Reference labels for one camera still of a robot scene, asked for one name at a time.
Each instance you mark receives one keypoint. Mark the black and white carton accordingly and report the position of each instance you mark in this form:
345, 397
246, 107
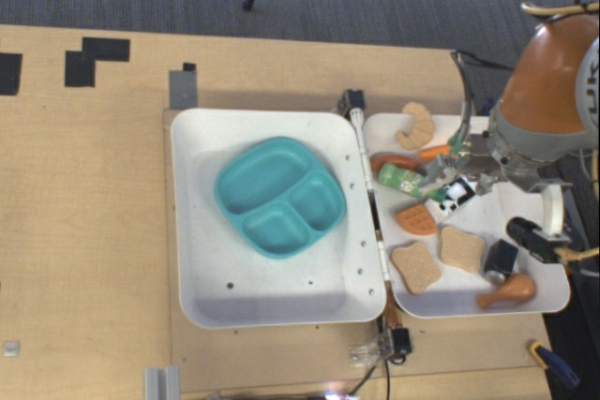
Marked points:
457, 197

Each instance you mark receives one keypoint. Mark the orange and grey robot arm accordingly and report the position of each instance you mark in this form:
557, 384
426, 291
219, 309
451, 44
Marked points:
539, 89

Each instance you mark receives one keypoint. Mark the small black can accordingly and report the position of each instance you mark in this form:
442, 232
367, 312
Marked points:
500, 257

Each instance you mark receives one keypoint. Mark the thin black and white rod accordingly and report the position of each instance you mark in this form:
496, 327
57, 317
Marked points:
370, 182

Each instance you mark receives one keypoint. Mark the orange toy waffle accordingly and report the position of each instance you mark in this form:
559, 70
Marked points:
415, 217

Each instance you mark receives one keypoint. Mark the red-brown toy sausage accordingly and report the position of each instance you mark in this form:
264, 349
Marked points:
394, 161

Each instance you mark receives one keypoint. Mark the orange toy chicken drumstick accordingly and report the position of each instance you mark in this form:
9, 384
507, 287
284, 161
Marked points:
513, 290

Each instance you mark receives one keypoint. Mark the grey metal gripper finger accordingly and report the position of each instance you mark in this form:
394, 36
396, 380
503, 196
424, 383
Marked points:
433, 191
439, 166

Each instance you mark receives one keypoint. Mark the white plastic tray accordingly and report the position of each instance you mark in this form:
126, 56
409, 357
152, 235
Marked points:
511, 211
206, 285

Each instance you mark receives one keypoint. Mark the orange toy carrot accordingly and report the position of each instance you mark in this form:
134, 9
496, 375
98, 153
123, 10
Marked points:
433, 151

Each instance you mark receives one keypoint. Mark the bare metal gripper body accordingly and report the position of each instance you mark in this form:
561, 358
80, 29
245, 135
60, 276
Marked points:
480, 161

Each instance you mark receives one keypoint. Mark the tan toy croissant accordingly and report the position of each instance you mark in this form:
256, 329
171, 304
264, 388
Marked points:
419, 126

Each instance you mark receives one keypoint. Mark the tan toy bread slice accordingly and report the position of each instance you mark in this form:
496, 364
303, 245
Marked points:
415, 268
461, 249

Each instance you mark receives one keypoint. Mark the teal divided plate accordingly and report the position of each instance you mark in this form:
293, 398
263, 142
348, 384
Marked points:
262, 182

